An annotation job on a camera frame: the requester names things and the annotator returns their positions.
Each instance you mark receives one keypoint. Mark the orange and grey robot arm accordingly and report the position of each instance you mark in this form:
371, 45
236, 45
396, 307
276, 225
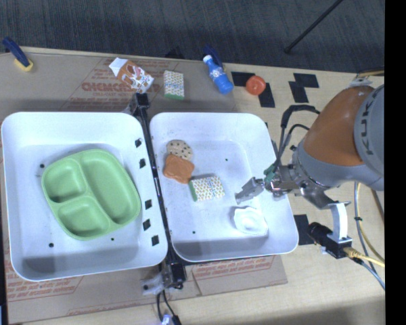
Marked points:
338, 137

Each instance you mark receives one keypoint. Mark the patterned packet with green edge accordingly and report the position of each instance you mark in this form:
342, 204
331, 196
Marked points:
208, 188
174, 84

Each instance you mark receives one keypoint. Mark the brown and white carton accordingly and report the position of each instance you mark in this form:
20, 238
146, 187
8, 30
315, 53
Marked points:
132, 74

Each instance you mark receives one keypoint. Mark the brown cardboard board, red print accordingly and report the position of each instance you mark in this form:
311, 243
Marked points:
47, 86

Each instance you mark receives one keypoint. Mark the black cylinder on white bracket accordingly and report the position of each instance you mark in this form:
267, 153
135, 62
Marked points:
338, 225

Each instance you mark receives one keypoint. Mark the blue bottle with white cap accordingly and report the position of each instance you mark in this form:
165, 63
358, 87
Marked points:
219, 76

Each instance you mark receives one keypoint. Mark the white plastic tray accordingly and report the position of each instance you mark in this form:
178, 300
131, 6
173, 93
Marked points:
27, 134
223, 130

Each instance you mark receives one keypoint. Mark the orange toast slice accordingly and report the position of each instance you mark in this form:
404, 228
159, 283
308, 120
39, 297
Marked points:
178, 169

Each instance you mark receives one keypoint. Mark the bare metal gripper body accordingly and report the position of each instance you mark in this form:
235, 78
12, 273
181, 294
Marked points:
284, 181

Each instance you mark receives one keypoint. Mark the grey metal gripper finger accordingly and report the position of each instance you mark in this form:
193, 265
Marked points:
255, 182
244, 195

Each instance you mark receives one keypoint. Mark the brown chocolate chip biscuit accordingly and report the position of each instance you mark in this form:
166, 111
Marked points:
180, 148

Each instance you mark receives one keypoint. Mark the white cream blob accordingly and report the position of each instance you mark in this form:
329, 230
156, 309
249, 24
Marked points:
250, 220

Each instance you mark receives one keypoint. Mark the green divided plate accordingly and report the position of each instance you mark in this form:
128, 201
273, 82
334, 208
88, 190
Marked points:
94, 181

